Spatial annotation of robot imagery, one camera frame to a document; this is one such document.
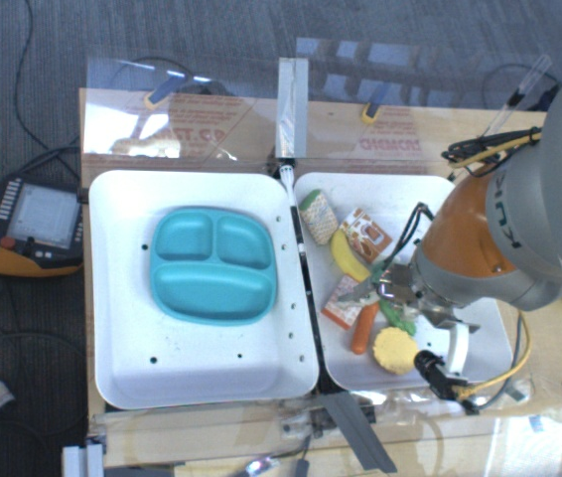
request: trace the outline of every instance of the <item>wooden table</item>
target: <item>wooden table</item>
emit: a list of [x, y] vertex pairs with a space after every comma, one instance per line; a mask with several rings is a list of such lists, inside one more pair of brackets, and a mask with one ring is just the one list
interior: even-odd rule
[[[82, 181], [88, 189], [92, 180], [109, 169], [173, 169], [173, 160], [142, 156], [95, 153], [89, 147], [94, 135], [85, 121], [89, 90], [80, 94], [83, 120]], [[258, 147], [254, 158], [239, 166], [260, 170], [264, 152], [274, 146], [275, 101], [248, 99], [249, 109], [238, 125], [229, 122], [223, 131], [221, 146], [243, 154]], [[483, 132], [494, 111], [444, 108], [384, 108], [383, 125], [375, 129], [358, 126], [360, 107], [356, 104], [311, 102], [310, 132], [313, 154], [328, 155], [332, 142], [320, 136], [335, 134], [340, 151], [353, 155], [350, 164], [362, 171], [363, 164], [386, 173], [424, 173], [447, 176], [449, 169], [439, 154], [450, 143], [473, 138]], [[516, 112], [504, 129], [524, 129], [543, 123], [543, 113]], [[256, 141], [250, 140], [256, 134]], [[391, 157], [388, 151], [399, 156]], [[376, 154], [382, 161], [369, 160]], [[221, 169], [225, 162], [197, 158], [184, 168]], [[299, 161], [298, 170], [327, 169], [335, 161]], [[88, 369], [89, 436], [106, 445], [106, 468], [121, 466], [172, 465], [178, 476], [226, 476], [243, 470], [244, 465], [261, 454], [291, 452], [301, 445], [303, 434], [293, 430], [309, 398], [296, 401], [234, 402], [190, 405], [133, 411], [107, 411], [97, 391], [93, 362], [93, 296], [91, 281], [89, 212], [85, 219], [85, 307]], [[514, 338], [516, 311], [500, 303], [500, 313], [510, 339]], [[562, 300], [526, 314], [533, 340], [533, 351], [526, 367], [518, 375], [518, 386], [527, 400], [515, 402], [509, 397], [499, 406], [480, 415], [466, 416], [454, 404], [424, 397], [411, 401], [411, 392], [390, 394], [385, 404], [375, 408], [373, 426], [400, 475], [554, 475], [562, 472]], [[292, 460], [267, 475], [293, 475]], [[311, 441], [307, 453], [310, 476], [378, 475], [365, 472], [337, 429]]]

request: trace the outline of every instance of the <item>yellow round object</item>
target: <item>yellow round object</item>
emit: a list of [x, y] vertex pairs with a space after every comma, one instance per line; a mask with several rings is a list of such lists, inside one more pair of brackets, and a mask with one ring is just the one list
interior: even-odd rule
[[397, 327], [382, 329], [373, 342], [373, 356], [385, 370], [395, 375], [413, 370], [417, 353], [415, 340]]

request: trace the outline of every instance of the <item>yellow cable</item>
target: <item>yellow cable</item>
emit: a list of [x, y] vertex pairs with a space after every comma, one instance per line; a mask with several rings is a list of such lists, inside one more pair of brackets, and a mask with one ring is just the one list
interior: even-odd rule
[[489, 148], [489, 149], [485, 150], [484, 152], [480, 152], [479, 154], [471, 156], [471, 157], [469, 157], [469, 159], [465, 159], [464, 161], [460, 161], [459, 163], [449, 163], [449, 166], [451, 166], [451, 168], [453, 168], [454, 170], [457, 170], [458, 168], [463, 168], [463, 167], [469, 166], [470, 164], [473, 164], [475, 162], [481, 161], [482, 159], [486, 159], [487, 157], [490, 157], [490, 156], [496, 154], [497, 152], [501, 152], [501, 151], [507, 150], [509, 148], [517, 147], [519, 145], [525, 145], [526, 143], [528, 143], [531, 140], [536, 141], [540, 138], [541, 138], [541, 133], [537, 132], [537, 133], [533, 134], [532, 137], [531, 136], [525, 136], [523, 138], [513, 139], [511, 141], [508, 141], [507, 143], [503, 143], [501, 145], [498, 145], [497, 147]]
[[510, 378], [514, 374], [516, 374], [521, 368], [523, 368], [526, 362], [528, 362], [528, 357], [530, 356], [530, 352], [532, 351], [532, 341], [530, 339], [530, 332], [528, 331], [528, 325], [526, 323], [526, 319], [521, 311], [519, 312], [519, 318], [521, 319], [521, 324], [523, 325], [524, 332], [526, 333], [526, 347], [524, 349], [523, 355], [521, 356], [521, 359], [519, 359], [519, 361], [517, 361], [517, 364], [515, 364], [511, 369], [509, 369], [505, 373], [502, 373], [501, 375], [493, 379], [487, 380], [486, 382], [482, 382], [480, 384], [474, 386], [467, 386], [467, 387], [453, 386], [453, 391], [456, 393], [457, 401], [463, 401], [469, 396], [478, 393], [482, 389], [486, 389], [490, 386], [498, 384], [499, 382], [503, 382], [507, 378]]

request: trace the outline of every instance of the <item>white tray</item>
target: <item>white tray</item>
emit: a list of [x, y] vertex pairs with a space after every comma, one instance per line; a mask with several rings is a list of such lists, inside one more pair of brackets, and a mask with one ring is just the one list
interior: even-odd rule
[[[453, 187], [448, 180], [432, 176], [308, 173], [297, 180], [295, 194], [300, 203], [312, 190], [320, 189], [339, 222], [356, 207], [363, 208], [393, 238], [393, 243], [387, 248], [387, 252], [390, 252], [416, 204], [425, 203], [436, 213]], [[402, 376], [386, 372], [374, 360], [370, 349], [360, 356], [354, 354], [350, 350], [353, 327], [343, 330], [321, 314], [343, 274], [334, 263], [329, 246], [317, 245], [307, 227], [301, 223], [314, 300], [319, 312], [326, 366], [333, 380], [351, 391], [427, 385], [416, 370]], [[417, 234], [411, 242], [422, 238], [429, 225], [426, 218], [421, 218]], [[410, 243], [398, 255], [398, 260], [408, 261], [413, 248], [413, 243]], [[493, 299], [481, 299], [464, 309], [456, 309], [455, 313], [465, 322], [482, 326], [469, 338], [469, 353], [463, 376], [470, 381], [481, 382], [506, 371], [511, 353], [496, 302]], [[385, 324], [382, 314], [378, 314], [370, 341]], [[420, 350], [431, 350], [446, 358], [449, 349], [447, 330], [434, 328], [420, 316], [414, 339]]]
[[[215, 327], [175, 319], [153, 301], [148, 249], [179, 207], [230, 209], [272, 237], [278, 293], [261, 320]], [[318, 363], [288, 197], [256, 174], [110, 171], [89, 189], [95, 382], [113, 406], [295, 398]]]

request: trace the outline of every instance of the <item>gray floor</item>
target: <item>gray floor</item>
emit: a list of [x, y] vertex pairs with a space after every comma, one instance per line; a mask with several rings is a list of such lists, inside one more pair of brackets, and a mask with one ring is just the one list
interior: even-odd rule
[[[548, 55], [527, 109], [562, 81], [562, 0], [1, 0], [0, 179], [78, 137], [78, 89], [101, 84], [87, 68], [103, 51], [175, 59], [272, 96], [274, 75], [227, 74], [226, 59], [303, 56], [322, 75], [313, 98], [363, 100], [380, 80], [388, 103], [488, 108]], [[75, 183], [77, 156], [63, 157], [32, 173]], [[0, 335], [13, 334], [0, 338], [0, 380], [17, 398], [0, 419], [0, 475], [60, 475], [60, 448], [84, 442], [83, 321], [80, 273], [0, 276]]]

